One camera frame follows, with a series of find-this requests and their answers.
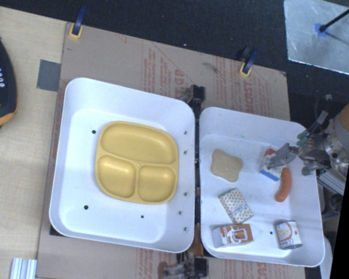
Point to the brown cardboard board red print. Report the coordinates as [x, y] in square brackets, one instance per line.
[108, 57]

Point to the beige biscuit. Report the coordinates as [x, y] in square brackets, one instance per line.
[225, 164]

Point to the white plastic tray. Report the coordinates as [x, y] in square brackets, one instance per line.
[78, 152]
[259, 210]

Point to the white red blue carton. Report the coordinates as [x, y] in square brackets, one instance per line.
[272, 174]

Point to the orange sausage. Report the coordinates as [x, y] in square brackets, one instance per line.
[284, 185]

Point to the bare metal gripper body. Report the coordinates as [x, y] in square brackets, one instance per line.
[320, 154]

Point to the yellow divided plate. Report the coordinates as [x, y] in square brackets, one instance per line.
[139, 149]

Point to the white and orange can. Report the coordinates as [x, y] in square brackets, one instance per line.
[288, 235]

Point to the thin black and white rod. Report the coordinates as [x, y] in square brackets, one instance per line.
[197, 166]

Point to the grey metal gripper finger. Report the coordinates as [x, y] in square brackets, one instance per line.
[283, 154]
[309, 168]

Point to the brown and white carton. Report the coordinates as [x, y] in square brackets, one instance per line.
[232, 235]

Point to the white orange patterned packet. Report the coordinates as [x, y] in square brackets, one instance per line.
[235, 205]

